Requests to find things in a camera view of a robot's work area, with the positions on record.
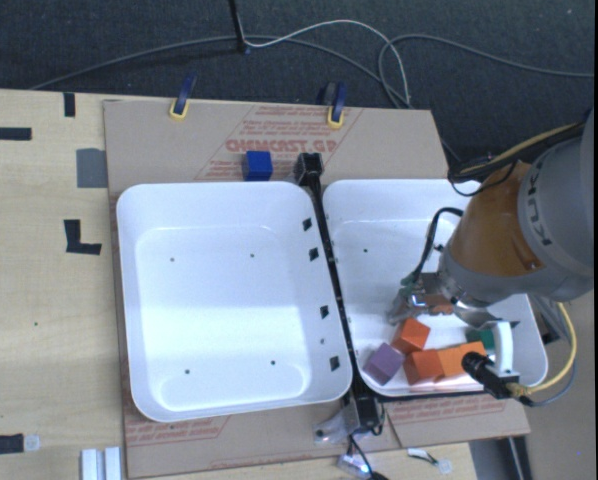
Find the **blue block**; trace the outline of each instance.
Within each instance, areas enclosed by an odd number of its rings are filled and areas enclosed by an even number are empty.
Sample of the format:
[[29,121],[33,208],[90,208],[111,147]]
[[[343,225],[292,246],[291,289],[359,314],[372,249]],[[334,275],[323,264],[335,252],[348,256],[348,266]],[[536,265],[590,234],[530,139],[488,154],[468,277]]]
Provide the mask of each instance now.
[[246,151],[243,159],[244,181],[268,181],[272,176],[272,156],[269,151]]

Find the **white tray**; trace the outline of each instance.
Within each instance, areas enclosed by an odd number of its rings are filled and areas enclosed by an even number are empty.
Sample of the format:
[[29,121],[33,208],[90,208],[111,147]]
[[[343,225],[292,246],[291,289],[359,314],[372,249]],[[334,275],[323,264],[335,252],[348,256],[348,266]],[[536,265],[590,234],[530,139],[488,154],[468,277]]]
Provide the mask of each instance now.
[[130,386],[148,418],[325,402],[347,391],[352,366],[304,190],[138,185],[119,199],[117,221]]
[[[443,206],[463,209],[468,201],[445,180],[344,180],[326,189],[328,229],[360,370],[382,342],[392,341],[396,327],[386,322],[385,313],[392,307],[400,280],[419,263],[433,215]],[[452,215],[442,214],[435,243],[445,244],[457,221]],[[433,252],[424,272],[436,271],[438,261],[439,253]],[[495,316],[519,322],[512,331],[513,367],[520,373],[521,383],[541,382],[548,361],[528,298],[516,295],[489,310]],[[431,328],[426,348],[466,341],[468,326],[454,315],[421,316],[419,320]],[[381,386],[363,371],[361,374],[369,387],[387,397],[482,389],[472,380],[411,386],[403,370]]]

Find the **white cable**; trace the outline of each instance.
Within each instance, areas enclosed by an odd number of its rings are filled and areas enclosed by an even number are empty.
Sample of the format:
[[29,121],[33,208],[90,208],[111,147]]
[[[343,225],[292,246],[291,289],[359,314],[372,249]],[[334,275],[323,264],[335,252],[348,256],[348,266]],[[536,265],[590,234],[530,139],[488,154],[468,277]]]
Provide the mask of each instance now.
[[310,32],[311,30],[315,30],[315,29],[321,28],[321,27],[326,27],[329,25],[339,25],[339,24],[356,25],[359,27],[363,27],[366,30],[369,30],[370,32],[378,35],[386,43],[386,48],[390,48],[392,50],[392,53],[394,54],[395,58],[397,59],[397,63],[399,64],[399,71],[401,73],[401,79],[403,81],[403,92],[404,92],[404,96],[406,99],[406,105],[408,107],[410,107],[410,91],[408,90],[408,79],[406,77],[406,70],[403,66],[403,61],[401,60],[401,56],[399,55],[399,52],[394,47],[394,45],[392,44],[390,39],[388,39],[384,34],[379,32],[377,29],[371,27],[370,25],[362,23],[361,21],[345,20],[345,19],[322,21],[321,23],[315,23],[314,25],[310,25],[308,27],[296,30],[295,32],[292,32],[285,36],[274,39],[273,41],[268,41],[267,43],[252,43],[252,42],[248,41],[247,39],[244,39],[244,43],[247,44],[248,46],[250,46],[251,48],[267,48],[267,47],[273,46],[275,44],[283,43],[284,41],[287,41],[288,39],[292,39],[293,37],[297,37],[301,34],[305,34],[306,32]]

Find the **black fabric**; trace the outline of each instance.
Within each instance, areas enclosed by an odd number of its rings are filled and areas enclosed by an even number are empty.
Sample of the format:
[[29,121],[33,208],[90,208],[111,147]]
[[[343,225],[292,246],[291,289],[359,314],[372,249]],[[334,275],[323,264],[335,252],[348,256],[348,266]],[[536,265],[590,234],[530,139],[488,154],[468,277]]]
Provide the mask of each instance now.
[[[595,0],[236,0],[246,34],[284,35],[316,22],[359,20],[388,37],[422,33],[543,68],[594,70]],[[234,34],[228,0],[0,0],[0,87],[28,88],[84,67],[188,39]],[[381,40],[352,25],[301,37],[376,70]],[[344,81],[347,105],[390,107],[380,85],[341,60],[283,44],[249,55],[235,42],[160,53],[48,90],[176,97],[199,73],[193,97],[314,104]],[[466,160],[498,152],[582,118],[594,80],[503,66],[447,44],[399,43],[415,108]],[[396,63],[386,56],[391,84]]]

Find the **purple cube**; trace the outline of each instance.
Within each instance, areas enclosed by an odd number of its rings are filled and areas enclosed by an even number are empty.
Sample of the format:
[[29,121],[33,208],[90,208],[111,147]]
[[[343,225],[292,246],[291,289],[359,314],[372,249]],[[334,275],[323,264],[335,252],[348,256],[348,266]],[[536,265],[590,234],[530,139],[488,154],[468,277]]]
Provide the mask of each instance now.
[[370,356],[363,367],[363,371],[383,386],[395,376],[405,359],[406,356],[401,352],[392,348],[387,343],[382,343]]

